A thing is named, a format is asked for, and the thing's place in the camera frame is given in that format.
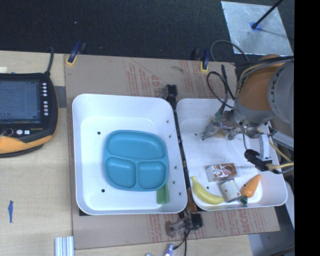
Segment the black fabric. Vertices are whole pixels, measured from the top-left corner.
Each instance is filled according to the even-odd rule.
[[[272,6],[277,0],[230,0]],[[277,7],[294,51],[295,1]],[[195,48],[230,41],[220,0],[6,0],[0,8],[0,50],[189,60]],[[228,44],[217,61],[241,59]]]

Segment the blue divided tray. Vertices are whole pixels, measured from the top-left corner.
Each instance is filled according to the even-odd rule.
[[[104,173],[117,189],[155,191],[168,178],[168,152],[163,140],[152,133],[116,130],[104,144]]]

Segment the black metal bar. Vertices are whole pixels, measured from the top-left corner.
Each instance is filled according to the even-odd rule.
[[[256,27],[258,26],[258,24],[269,15],[269,13],[271,13],[274,8],[276,8],[283,0],[279,0],[278,2],[276,2],[256,23],[252,24],[252,28],[255,30]]]

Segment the yellow banana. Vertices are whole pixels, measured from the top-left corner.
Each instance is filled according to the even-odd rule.
[[[191,177],[192,179],[192,191],[195,195],[202,201],[211,204],[211,205],[218,205],[221,204],[225,199],[221,196],[214,195],[209,193],[204,189],[203,186],[197,181],[195,176]]]

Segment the carrot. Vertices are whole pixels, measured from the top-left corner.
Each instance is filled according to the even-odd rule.
[[[256,192],[260,179],[261,174],[258,174],[246,183],[245,187],[241,192],[243,197],[240,200],[244,205],[248,203],[248,198],[251,198]]]

